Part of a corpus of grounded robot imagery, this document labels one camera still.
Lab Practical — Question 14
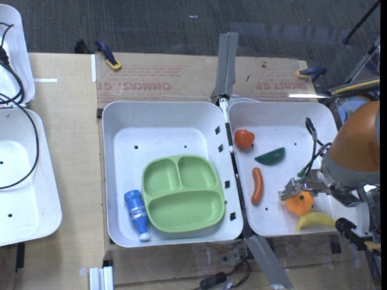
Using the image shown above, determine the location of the orange toy pumpkin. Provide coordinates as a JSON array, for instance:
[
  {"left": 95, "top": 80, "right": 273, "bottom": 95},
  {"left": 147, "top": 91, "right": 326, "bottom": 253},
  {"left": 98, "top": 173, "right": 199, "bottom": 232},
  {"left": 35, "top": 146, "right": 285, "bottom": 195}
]
[{"left": 284, "top": 190, "right": 316, "bottom": 217}]

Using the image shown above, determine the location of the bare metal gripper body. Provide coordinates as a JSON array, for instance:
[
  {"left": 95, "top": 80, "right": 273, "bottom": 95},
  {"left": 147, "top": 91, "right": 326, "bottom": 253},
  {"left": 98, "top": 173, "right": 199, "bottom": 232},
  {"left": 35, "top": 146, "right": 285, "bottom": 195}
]
[{"left": 301, "top": 169, "right": 334, "bottom": 193}]

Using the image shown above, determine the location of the brown cardboard board, red print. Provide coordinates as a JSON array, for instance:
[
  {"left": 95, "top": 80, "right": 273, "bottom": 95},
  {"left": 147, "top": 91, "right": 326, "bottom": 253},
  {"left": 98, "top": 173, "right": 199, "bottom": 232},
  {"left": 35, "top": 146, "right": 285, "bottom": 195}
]
[{"left": 96, "top": 51, "right": 359, "bottom": 286}]

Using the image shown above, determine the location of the blue plastic bottle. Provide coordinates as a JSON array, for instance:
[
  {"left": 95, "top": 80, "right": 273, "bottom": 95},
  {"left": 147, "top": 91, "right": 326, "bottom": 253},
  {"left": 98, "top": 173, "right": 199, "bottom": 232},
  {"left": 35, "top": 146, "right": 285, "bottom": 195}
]
[{"left": 123, "top": 189, "right": 151, "bottom": 243}]

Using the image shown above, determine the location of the green divided plate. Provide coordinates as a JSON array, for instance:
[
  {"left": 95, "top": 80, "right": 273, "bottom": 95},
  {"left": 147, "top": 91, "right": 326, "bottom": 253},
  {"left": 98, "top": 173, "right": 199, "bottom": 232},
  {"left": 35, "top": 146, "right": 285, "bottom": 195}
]
[{"left": 141, "top": 155, "right": 226, "bottom": 234}]

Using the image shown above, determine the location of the red toy pepper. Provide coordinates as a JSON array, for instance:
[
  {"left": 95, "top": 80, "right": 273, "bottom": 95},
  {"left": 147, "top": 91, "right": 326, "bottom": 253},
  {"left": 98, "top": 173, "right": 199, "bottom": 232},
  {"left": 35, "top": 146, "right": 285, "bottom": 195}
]
[{"left": 233, "top": 128, "right": 256, "bottom": 150}]

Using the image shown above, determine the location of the white plastic tray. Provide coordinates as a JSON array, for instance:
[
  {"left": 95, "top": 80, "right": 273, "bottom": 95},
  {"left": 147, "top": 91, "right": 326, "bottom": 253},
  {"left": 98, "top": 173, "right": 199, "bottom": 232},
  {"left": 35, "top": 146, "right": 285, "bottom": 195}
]
[
  {"left": 0, "top": 4, "right": 36, "bottom": 109},
  {"left": 102, "top": 100, "right": 244, "bottom": 249},
  {"left": 227, "top": 101, "right": 365, "bottom": 239},
  {"left": 0, "top": 107, "right": 63, "bottom": 248}
]

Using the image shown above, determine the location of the black cylinder on white bracket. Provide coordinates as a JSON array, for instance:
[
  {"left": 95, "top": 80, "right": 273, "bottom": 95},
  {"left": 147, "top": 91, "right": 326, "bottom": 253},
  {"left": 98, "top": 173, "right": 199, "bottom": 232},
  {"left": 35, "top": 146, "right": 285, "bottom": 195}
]
[{"left": 334, "top": 188, "right": 376, "bottom": 251}]

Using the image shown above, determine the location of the yellow banana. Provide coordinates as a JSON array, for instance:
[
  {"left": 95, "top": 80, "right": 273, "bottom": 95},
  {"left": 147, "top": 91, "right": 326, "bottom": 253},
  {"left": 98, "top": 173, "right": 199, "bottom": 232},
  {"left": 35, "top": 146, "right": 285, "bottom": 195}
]
[{"left": 294, "top": 211, "right": 337, "bottom": 232}]

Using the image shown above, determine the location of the dark green toy slice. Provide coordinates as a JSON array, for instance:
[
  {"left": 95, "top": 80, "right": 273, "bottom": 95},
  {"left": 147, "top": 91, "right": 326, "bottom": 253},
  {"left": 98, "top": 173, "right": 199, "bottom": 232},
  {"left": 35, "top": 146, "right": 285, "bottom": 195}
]
[{"left": 254, "top": 147, "right": 287, "bottom": 166}]

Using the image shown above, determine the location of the black block with thin wires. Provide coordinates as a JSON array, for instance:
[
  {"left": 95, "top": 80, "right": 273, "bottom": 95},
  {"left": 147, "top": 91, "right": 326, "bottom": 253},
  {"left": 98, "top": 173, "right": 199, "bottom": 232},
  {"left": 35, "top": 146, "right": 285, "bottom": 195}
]
[{"left": 199, "top": 271, "right": 228, "bottom": 290}]

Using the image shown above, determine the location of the orange toy sausage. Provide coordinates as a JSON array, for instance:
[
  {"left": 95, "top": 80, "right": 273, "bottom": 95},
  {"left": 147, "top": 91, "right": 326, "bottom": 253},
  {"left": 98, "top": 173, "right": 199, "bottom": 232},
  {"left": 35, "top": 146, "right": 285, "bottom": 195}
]
[{"left": 250, "top": 167, "right": 264, "bottom": 206}]

